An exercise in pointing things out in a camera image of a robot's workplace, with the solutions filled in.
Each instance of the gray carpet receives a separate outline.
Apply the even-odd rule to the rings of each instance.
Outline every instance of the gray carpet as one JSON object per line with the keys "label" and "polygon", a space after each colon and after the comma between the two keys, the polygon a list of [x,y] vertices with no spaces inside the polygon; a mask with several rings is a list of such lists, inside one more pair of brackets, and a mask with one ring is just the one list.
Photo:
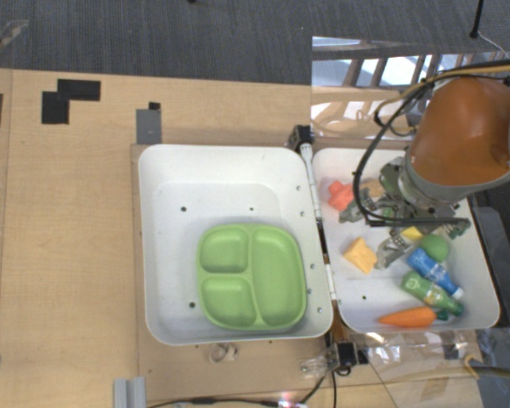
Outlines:
{"label": "gray carpet", "polygon": [[[457,51],[477,0],[0,0],[0,26],[30,21],[0,66],[310,84],[311,38],[353,37]],[[485,0],[480,30],[510,51],[510,0]],[[510,185],[482,195],[510,238]]]}

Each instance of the orange block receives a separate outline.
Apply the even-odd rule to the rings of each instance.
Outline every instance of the orange block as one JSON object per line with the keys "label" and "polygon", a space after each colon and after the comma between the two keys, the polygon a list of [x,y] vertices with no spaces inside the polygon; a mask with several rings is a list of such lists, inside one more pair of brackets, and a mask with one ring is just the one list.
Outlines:
{"label": "orange block", "polygon": [[342,184],[336,180],[329,186],[329,192],[331,198],[329,198],[328,204],[339,212],[345,210],[349,203],[354,200],[354,191],[351,184]]}

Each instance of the green plate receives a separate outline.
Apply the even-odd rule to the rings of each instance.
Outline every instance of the green plate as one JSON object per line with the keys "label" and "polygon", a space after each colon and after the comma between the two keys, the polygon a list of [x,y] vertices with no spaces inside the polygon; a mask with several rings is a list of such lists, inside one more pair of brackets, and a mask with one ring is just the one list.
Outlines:
{"label": "green plate", "polygon": [[306,280],[295,239],[263,224],[229,224],[208,230],[196,256],[202,310],[231,330],[280,330],[306,309]]}

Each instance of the orange carrot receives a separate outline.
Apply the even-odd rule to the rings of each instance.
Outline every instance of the orange carrot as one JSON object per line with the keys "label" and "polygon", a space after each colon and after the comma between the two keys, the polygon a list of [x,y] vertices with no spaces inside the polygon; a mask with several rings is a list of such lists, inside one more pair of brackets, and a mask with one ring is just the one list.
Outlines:
{"label": "orange carrot", "polygon": [[436,317],[436,313],[429,307],[416,307],[414,309],[405,309],[398,313],[388,314],[380,317],[377,321],[386,325],[421,328],[431,325]]}

